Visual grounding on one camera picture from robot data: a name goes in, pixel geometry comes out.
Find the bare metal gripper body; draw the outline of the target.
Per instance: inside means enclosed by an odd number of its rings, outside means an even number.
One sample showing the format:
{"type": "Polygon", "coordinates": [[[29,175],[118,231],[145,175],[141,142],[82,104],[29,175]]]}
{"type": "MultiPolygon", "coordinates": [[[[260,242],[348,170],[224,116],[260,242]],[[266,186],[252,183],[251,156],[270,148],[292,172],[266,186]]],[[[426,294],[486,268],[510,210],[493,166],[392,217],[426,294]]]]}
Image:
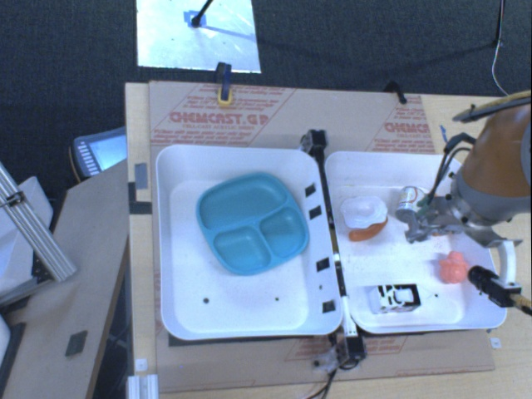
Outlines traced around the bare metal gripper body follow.
{"type": "Polygon", "coordinates": [[[473,240],[501,240],[492,228],[495,221],[483,218],[460,197],[426,197],[417,206],[419,225],[433,224],[433,235],[465,234],[473,240]]]}

